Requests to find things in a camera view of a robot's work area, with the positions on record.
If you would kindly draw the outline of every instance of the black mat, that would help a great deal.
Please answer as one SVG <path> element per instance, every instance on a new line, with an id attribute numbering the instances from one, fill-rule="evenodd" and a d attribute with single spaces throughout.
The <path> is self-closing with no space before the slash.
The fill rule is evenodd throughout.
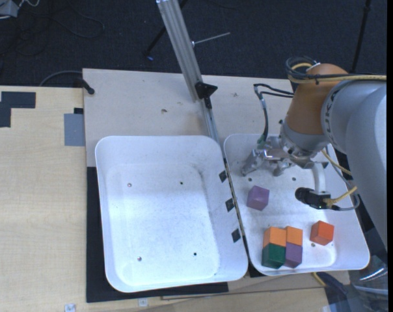
<path id="1" fill-rule="evenodd" d="M 115 290 L 105 277 L 97 170 L 94 167 L 87 168 L 87 303 L 141 297 L 226 292 L 228 292 L 227 282 L 187 285 L 133 293 Z"/>

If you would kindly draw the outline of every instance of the green cube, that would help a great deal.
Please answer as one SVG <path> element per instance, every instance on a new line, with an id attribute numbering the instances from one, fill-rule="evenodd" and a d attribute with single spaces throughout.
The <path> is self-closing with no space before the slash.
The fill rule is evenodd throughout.
<path id="1" fill-rule="evenodd" d="M 286 248 L 269 243 L 262 250 L 262 266 L 278 269 L 285 263 Z"/>

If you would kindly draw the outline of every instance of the orange cube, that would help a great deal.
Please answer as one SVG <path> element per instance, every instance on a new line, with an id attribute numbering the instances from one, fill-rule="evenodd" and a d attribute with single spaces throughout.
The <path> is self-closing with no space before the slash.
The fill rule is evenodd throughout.
<path id="1" fill-rule="evenodd" d="M 334 238 L 334 226 L 324 221 L 316 222 L 311 228 L 309 239 L 320 245 L 327 245 Z"/>
<path id="2" fill-rule="evenodd" d="M 286 247 L 286 230 L 271 226 L 264 231 L 263 247 L 269 243 Z"/>
<path id="3" fill-rule="evenodd" d="M 303 230 L 293 226 L 286 226 L 286 242 L 302 246 Z"/>

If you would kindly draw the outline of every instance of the purple cube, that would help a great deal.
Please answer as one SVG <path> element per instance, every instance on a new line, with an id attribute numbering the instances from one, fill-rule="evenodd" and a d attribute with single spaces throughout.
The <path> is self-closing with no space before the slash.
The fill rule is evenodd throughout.
<path id="1" fill-rule="evenodd" d="M 247 197 L 247 207 L 262 211 L 269 203 L 269 190 L 267 188 L 253 186 Z"/>
<path id="2" fill-rule="evenodd" d="M 286 255 L 284 266 L 295 268 L 302 263 L 302 246 L 286 242 Z"/>

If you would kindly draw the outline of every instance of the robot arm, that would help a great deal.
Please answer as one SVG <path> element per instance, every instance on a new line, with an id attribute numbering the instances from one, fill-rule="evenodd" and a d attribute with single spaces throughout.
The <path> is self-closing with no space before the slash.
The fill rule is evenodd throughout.
<path id="1" fill-rule="evenodd" d="M 249 155 L 242 173 L 255 170 L 260 157 L 278 163 L 275 176 L 297 165 L 319 178 L 321 167 L 312 159 L 331 144 L 347 156 L 357 192 L 387 249 L 386 77 L 352 75 L 308 58 L 288 59 L 286 69 L 296 86 L 280 134 L 262 135 L 262 146 Z M 325 206 L 329 196 L 319 179 L 315 190 L 300 188 L 295 196 L 318 209 L 336 209 Z"/>

